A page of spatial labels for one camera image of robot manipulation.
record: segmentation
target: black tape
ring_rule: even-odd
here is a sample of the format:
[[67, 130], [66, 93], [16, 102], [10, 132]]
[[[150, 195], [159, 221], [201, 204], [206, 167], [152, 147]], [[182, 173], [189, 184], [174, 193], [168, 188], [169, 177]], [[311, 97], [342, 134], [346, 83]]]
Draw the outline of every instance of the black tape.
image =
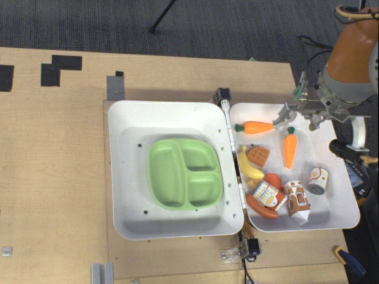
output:
[[41, 64], [41, 86], [60, 86], [60, 70], [53, 64]]
[[53, 55], [52, 63], [59, 69], [82, 70], [82, 57]]
[[0, 65], [0, 92], [10, 92], [13, 85], [13, 65]]

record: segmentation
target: yellow banana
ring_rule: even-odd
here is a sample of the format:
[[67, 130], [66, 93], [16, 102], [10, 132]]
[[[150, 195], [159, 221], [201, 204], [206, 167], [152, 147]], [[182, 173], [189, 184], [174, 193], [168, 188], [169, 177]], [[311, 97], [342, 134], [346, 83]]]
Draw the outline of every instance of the yellow banana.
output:
[[242, 146], [241, 151], [238, 153], [239, 169], [244, 175], [248, 176], [251, 179], [263, 180], [265, 174], [262, 173], [259, 169], [250, 165], [249, 160], [246, 157], [245, 151], [246, 146]]

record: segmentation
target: sausage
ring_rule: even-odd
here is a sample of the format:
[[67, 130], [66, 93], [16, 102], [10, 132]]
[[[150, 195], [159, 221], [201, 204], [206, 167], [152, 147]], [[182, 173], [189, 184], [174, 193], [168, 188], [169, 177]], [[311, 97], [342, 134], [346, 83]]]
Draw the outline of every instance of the sausage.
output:
[[268, 209], [267, 207], [264, 207], [261, 203], [259, 203], [253, 195], [247, 193], [246, 194], [246, 202], [249, 204], [249, 206], [254, 209], [257, 213], [259, 213], [261, 216], [269, 219], [277, 219], [278, 213], [276, 211], [273, 211], [271, 209]]
[[276, 173], [268, 173], [266, 175], [266, 182], [278, 189], [279, 191], [282, 188], [282, 180]]

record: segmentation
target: can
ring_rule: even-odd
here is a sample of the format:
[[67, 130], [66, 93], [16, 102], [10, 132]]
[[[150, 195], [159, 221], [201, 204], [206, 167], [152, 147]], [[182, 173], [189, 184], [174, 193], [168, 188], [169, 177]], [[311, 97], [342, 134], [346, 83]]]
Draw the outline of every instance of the can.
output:
[[312, 169], [307, 186], [308, 191], [315, 195], [323, 195], [325, 193], [328, 176], [329, 173], [324, 168], [315, 167]]

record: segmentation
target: wooden table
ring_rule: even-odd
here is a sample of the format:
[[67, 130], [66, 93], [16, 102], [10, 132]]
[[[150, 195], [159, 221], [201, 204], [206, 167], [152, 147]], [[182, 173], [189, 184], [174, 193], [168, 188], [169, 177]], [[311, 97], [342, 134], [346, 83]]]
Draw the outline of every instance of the wooden table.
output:
[[[41, 87], [41, 64], [52, 54], [82, 56], [82, 70], [63, 70], [60, 87]], [[232, 103], [281, 103], [294, 87], [288, 64], [7, 48], [0, 64], [15, 66], [12, 91], [0, 92], [0, 247], [13, 247], [11, 257], [0, 257], [1, 283], [89, 283], [91, 264], [109, 261], [116, 284], [136, 277], [141, 284], [243, 283], [241, 265], [221, 265], [218, 255], [220, 241], [235, 237], [150, 243], [114, 236], [105, 191], [106, 77], [124, 72], [127, 99], [201, 102], [229, 87]], [[348, 282], [332, 254], [335, 245], [346, 248], [341, 230], [255, 233], [262, 254], [248, 268], [256, 282]], [[169, 261], [180, 249], [188, 261]], [[148, 250], [161, 261], [149, 260]], [[201, 268], [199, 251], [210, 256]], [[123, 275], [127, 262], [117, 253], [133, 254], [135, 274]]]

